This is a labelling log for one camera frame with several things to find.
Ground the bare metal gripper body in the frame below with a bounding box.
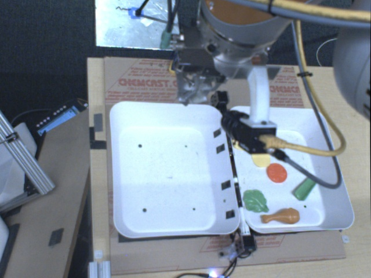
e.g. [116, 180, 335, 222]
[173, 36, 271, 80]

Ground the brown cardboard board red print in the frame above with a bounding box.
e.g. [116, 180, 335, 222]
[103, 56, 347, 276]

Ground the yellow toy slice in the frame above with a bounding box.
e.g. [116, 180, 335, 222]
[251, 153, 271, 169]

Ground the white plastic tray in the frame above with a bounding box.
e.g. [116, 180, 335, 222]
[228, 105, 355, 234]
[109, 101, 242, 239]

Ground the orange round toy slice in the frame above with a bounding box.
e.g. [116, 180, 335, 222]
[266, 163, 288, 184]

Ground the thin black and white rod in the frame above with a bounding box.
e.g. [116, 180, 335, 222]
[221, 105, 252, 239]

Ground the green toy lettuce leaf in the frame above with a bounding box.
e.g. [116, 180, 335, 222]
[242, 189, 269, 214]

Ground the green toy cucumber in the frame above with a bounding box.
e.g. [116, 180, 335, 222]
[292, 178, 317, 201]

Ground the brown toy chicken drumstick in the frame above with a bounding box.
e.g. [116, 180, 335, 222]
[260, 207, 300, 225]

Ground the black cylinder on white bracket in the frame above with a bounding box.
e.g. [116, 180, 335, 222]
[221, 65, 278, 155]

